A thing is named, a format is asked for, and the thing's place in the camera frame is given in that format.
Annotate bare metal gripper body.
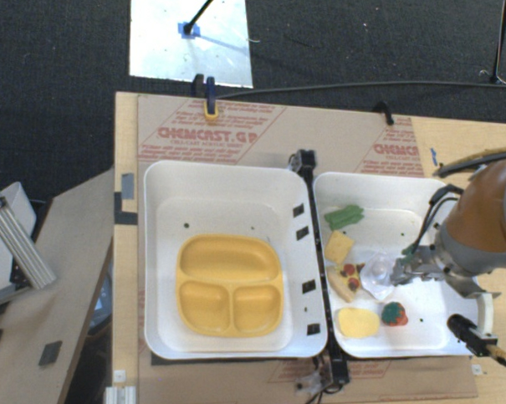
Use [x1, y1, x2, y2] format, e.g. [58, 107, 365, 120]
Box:
[405, 243, 450, 279]

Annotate white plastic tray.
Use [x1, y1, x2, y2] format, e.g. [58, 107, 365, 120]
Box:
[305, 171, 486, 364]
[135, 158, 336, 367]

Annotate red toy strawberry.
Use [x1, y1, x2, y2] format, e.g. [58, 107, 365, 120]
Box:
[380, 300, 410, 329]

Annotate toy pizza slice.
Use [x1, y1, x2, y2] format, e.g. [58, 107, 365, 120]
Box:
[324, 260, 366, 304]

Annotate yellow toy potato crisp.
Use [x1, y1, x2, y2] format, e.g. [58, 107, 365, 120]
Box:
[335, 306, 382, 340]

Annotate yellow toy cheese slice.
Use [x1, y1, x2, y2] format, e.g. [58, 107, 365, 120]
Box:
[323, 228, 356, 267]

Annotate green toy beans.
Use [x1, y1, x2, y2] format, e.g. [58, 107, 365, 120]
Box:
[322, 202, 366, 233]

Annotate thin black rod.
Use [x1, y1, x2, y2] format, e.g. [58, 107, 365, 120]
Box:
[294, 165, 350, 361]

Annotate yellow divided plate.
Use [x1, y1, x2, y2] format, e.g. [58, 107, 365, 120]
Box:
[171, 232, 288, 341]

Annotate brown cardboard board, red print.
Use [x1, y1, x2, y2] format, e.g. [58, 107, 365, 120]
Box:
[124, 94, 492, 404]

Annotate black cylinder on white bracket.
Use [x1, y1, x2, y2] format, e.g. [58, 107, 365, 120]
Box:
[445, 289, 502, 359]

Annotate black block with thin wires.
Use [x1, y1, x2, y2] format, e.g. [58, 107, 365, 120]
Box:
[326, 354, 352, 387]
[288, 147, 319, 175]

